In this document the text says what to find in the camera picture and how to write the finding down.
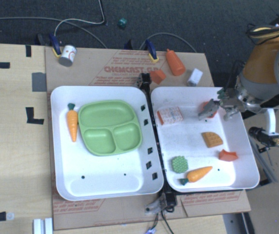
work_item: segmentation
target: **black cable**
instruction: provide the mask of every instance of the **black cable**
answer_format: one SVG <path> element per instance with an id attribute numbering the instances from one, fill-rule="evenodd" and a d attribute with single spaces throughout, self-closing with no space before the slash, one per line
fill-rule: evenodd
<path id="1" fill-rule="evenodd" d="M 170 226 L 169 226 L 167 220 L 165 219 L 165 216 L 164 216 L 164 214 L 163 214 L 163 211 L 161 211 L 161 216 L 162 216 L 162 218 L 163 218 L 165 224 L 167 225 L 167 227 L 168 227 L 170 233 L 171 233 L 171 234 L 174 234 L 174 232 L 171 230 L 171 228 L 170 228 Z"/>
<path id="2" fill-rule="evenodd" d="M 235 60 L 235 62 L 233 63 L 232 69 L 231 69 L 231 73 L 228 77 L 228 81 L 224 87 L 224 90 L 228 89 L 232 78 L 239 75 L 241 70 L 244 68 L 244 65 L 245 65 L 245 63 L 242 60 Z"/>
<path id="3" fill-rule="evenodd" d="M 45 18 L 45 17 L 9 17 L 9 18 L 0 18 L 0 20 L 50 20 L 50 21 L 59 21 L 62 22 L 63 20 L 57 19 L 57 18 Z M 87 29 L 84 29 L 72 22 L 65 21 L 64 23 L 72 25 L 74 27 L 79 28 L 80 30 L 83 30 L 87 33 L 89 33 L 92 37 L 94 37 L 105 49 L 107 49 L 107 46 L 92 32 L 88 31 Z"/>
<path id="4" fill-rule="evenodd" d="M 154 224 L 153 224 L 153 226 L 150 228 L 151 230 L 154 229 L 154 228 L 157 226 L 157 224 L 158 224 L 158 218 L 159 218 L 159 213 L 156 214 L 156 217 L 155 217 L 155 220 L 154 220 Z"/>
<path id="5" fill-rule="evenodd" d="M 180 39 L 181 41 L 185 42 L 195 53 L 197 53 L 196 49 L 195 49 L 188 41 L 186 41 L 186 40 L 184 40 L 182 37 L 179 37 L 179 36 L 177 36 L 177 35 L 175 35 L 175 34 L 172 34 L 172 33 L 158 32 L 158 33 L 155 33 L 155 34 L 149 36 L 149 37 L 146 38 L 146 39 L 150 39 L 150 38 L 152 38 L 152 37 L 159 36 L 159 35 L 167 35 L 167 36 L 172 36 L 172 37 L 178 38 L 178 39 Z M 145 45 L 145 43 L 146 43 L 145 41 L 141 44 L 141 46 L 139 47 L 139 50 L 141 50 L 141 49 L 144 47 L 144 45 Z"/>
<path id="6" fill-rule="evenodd" d="M 279 26 L 272 26 L 272 25 L 255 26 L 254 24 L 250 23 L 247 25 L 246 35 L 254 45 L 261 45 L 269 40 L 279 37 Z M 253 41 L 253 38 L 255 39 L 266 38 L 266 39 L 256 43 L 255 41 Z"/>
<path id="7" fill-rule="evenodd" d="M 174 212 L 174 206 L 168 206 L 167 208 L 165 208 L 165 210 L 169 213 L 173 213 Z"/>

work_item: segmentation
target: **cardboard sheet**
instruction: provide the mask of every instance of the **cardboard sheet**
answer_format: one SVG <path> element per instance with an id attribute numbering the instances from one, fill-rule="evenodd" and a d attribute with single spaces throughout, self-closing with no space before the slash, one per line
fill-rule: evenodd
<path id="1" fill-rule="evenodd" d="M 62 85 L 133 86 L 140 73 L 159 69 L 166 74 L 166 79 L 160 85 L 153 82 L 151 90 L 157 86 L 186 86 L 195 68 L 203 72 L 198 86 L 213 86 L 204 54 L 177 53 L 186 67 L 186 72 L 178 77 L 171 73 L 165 52 L 157 52 L 157 55 L 159 62 L 152 63 L 146 51 L 78 48 L 73 65 L 65 67 L 58 63 L 51 47 L 45 48 L 54 230 L 153 221 L 155 218 L 154 215 L 145 214 L 144 206 L 155 201 L 157 194 L 76 202 L 67 201 L 58 194 L 50 95 L 56 87 Z M 250 210 L 245 191 L 180 195 L 177 200 L 175 211 L 167 213 L 168 219 Z"/>

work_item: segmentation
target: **orange block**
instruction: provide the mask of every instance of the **orange block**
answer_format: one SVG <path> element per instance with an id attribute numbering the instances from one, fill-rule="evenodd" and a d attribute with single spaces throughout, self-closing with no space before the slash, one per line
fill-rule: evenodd
<path id="1" fill-rule="evenodd" d="M 153 82 L 159 85 L 166 78 L 166 75 L 161 69 L 159 69 L 159 70 L 151 71 L 150 77 Z"/>
<path id="2" fill-rule="evenodd" d="M 219 153 L 219 160 L 223 161 L 234 161 L 238 159 L 236 152 L 227 152 L 224 149 Z"/>
<path id="3" fill-rule="evenodd" d="M 202 108 L 204 108 L 205 105 L 207 105 L 208 103 L 209 103 L 208 101 L 204 102 Z M 211 116 L 208 116 L 207 118 L 213 118 L 217 114 L 217 112 L 218 111 L 215 111 Z"/>

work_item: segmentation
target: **white tray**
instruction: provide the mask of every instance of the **white tray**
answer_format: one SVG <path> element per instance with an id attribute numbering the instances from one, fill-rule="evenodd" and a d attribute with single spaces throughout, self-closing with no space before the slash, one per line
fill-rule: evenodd
<path id="1" fill-rule="evenodd" d="M 254 188 L 259 183 L 259 171 L 248 140 L 240 114 L 225 121 L 225 111 L 219 108 L 213 118 L 198 119 L 201 105 L 210 99 L 217 99 L 216 87 L 158 87 L 152 91 L 151 99 L 155 112 L 157 131 L 166 169 L 166 178 L 170 186 L 182 193 L 224 191 Z M 161 125 L 157 110 L 178 106 L 183 121 Z M 207 148 L 201 133 L 215 132 L 223 144 Z M 238 159 L 232 162 L 219 160 L 219 152 L 225 149 L 237 152 Z M 184 156 L 188 160 L 189 170 L 204 166 L 213 169 L 201 180 L 182 185 L 180 178 L 185 174 L 173 172 L 171 160 Z"/>
<path id="2" fill-rule="evenodd" d="M 85 147 L 80 131 L 72 142 L 67 124 L 68 103 L 120 99 L 129 103 L 141 126 L 142 143 L 120 155 L 96 156 Z M 145 94 L 135 87 L 62 86 L 51 94 L 56 186 L 67 200 L 153 194 L 164 183 Z"/>

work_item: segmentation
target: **cable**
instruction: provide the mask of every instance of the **cable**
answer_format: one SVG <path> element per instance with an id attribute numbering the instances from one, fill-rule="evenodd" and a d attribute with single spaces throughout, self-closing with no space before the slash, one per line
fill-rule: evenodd
<path id="1" fill-rule="evenodd" d="M 242 71 L 242 69 L 244 68 L 245 62 L 243 62 L 242 60 L 235 60 L 235 62 L 233 63 L 230 75 L 228 77 L 227 83 L 224 87 L 224 90 L 228 89 L 229 84 L 232 80 L 232 78 L 235 78 L 239 75 L 239 73 Z"/>
<path id="2" fill-rule="evenodd" d="M 174 234 L 174 232 L 171 230 L 171 228 L 170 228 L 170 226 L 169 226 L 167 220 L 165 219 L 165 216 L 164 216 L 164 214 L 163 214 L 163 211 L 161 211 L 161 216 L 162 216 L 162 218 L 163 218 L 165 224 L 167 225 L 167 227 L 168 227 L 170 233 L 171 233 L 171 234 Z"/>
<path id="3" fill-rule="evenodd" d="M 101 12 L 101 17 L 102 17 L 102 21 L 101 22 L 92 22 L 92 21 L 85 21 L 85 20 L 82 20 L 82 19 L 75 19 L 75 18 L 70 18 L 70 19 L 65 19 L 65 20 L 62 20 L 55 28 L 55 31 L 54 31 L 54 36 L 56 36 L 56 32 L 59 28 L 59 26 L 61 24 L 63 24 L 64 22 L 68 22 L 68 21 L 80 21 L 80 22 L 85 22 L 85 23 L 89 23 L 89 24 L 93 24 L 93 25 L 102 25 L 104 22 L 105 22 L 105 15 L 104 15 L 104 11 L 102 9 L 102 5 L 101 5 L 101 1 L 99 1 L 99 5 L 100 5 L 100 12 Z"/>
<path id="4" fill-rule="evenodd" d="M 93 24 L 93 25 L 102 25 L 103 23 L 105 23 L 105 15 L 104 15 L 104 11 L 103 11 L 103 8 L 102 8 L 102 4 L 101 4 L 101 0 L 98 0 L 99 1 L 99 5 L 100 5 L 100 12 L 101 12 L 101 17 L 102 17 L 102 21 L 101 22 L 91 22 L 91 21 L 85 21 L 85 20 L 82 20 L 82 19 L 65 19 L 65 20 L 61 20 L 61 19 L 56 19 L 56 18 L 46 18 L 46 17 L 4 17 L 4 18 L 0 18 L 0 20 L 51 20 L 51 21 L 59 21 L 59 24 L 56 26 L 55 28 L 55 31 L 54 31 L 54 36 L 56 36 L 56 32 L 59 28 L 59 26 L 62 24 L 62 23 L 67 23 L 69 25 L 72 25 L 74 27 L 77 27 L 87 33 L 89 33 L 92 37 L 94 37 L 104 48 L 107 49 L 106 45 L 97 37 L 95 36 L 93 33 L 91 33 L 90 31 L 74 24 L 74 23 L 71 23 L 69 21 L 71 20 L 75 20 L 75 21 L 81 21 L 81 22 L 85 22 L 85 23 L 89 23 L 89 24 Z"/>
<path id="5" fill-rule="evenodd" d="M 254 45 L 261 45 L 269 40 L 279 37 L 279 26 L 272 26 L 272 25 L 255 26 L 253 24 L 248 24 L 246 35 Z M 255 43 L 253 39 L 265 39 L 265 40 Z"/>
<path id="6" fill-rule="evenodd" d="M 150 228 L 151 230 L 154 229 L 158 224 L 159 213 L 156 214 L 153 226 Z"/>
<path id="7" fill-rule="evenodd" d="M 194 48 L 191 44 L 189 44 L 189 43 L 188 43 L 186 40 L 184 40 L 183 38 L 181 38 L 181 37 L 179 37 L 179 36 L 177 36 L 177 35 L 175 35 L 175 34 L 172 34 L 172 33 L 159 32 L 159 33 L 155 33 L 155 34 L 149 36 L 147 39 L 150 39 L 150 38 L 152 38 L 152 37 L 159 36 L 159 35 L 168 35 L 168 36 L 176 37 L 176 38 L 182 40 L 183 42 L 185 42 L 195 53 L 197 53 L 197 51 L 195 50 L 195 48 Z M 145 41 L 144 41 L 144 42 L 142 43 L 142 45 L 139 47 L 139 50 L 141 50 L 141 49 L 143 48 L 143 46 L 145 45 Z"/>
<path id="8" fill-rule="evenodd" d="M 56 19 L 56 18 L 44 18 L 44 17 L 11 17 L 11 18 L 0 18 L 0 20 L 50 20 L 50 21 L 63 21 L 61 19 Z M 74 24 L 68 21 L 65 21 L 64 23 L 67 23 L 69 25 L 72 25 L 74 27 L 77 27 L 87 33 L 89 33 L 92 37 L 94 37 L 104 48 L 107 49 L 106 45 L 97 37 L 95 36 L 92 32 Z"/>

